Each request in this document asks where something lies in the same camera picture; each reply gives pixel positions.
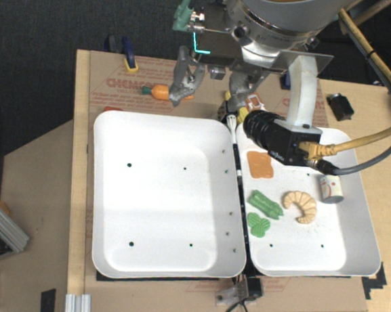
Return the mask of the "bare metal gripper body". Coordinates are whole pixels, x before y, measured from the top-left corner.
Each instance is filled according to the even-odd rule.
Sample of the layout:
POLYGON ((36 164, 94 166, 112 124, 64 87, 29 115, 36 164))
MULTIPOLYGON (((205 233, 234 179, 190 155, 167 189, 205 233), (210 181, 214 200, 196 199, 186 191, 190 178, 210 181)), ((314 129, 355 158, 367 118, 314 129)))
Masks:
POLYGON ((255 76, 258 70, 281 72, 284 34, 247 9, 212 4, 188 19, 193 62, 255 76))

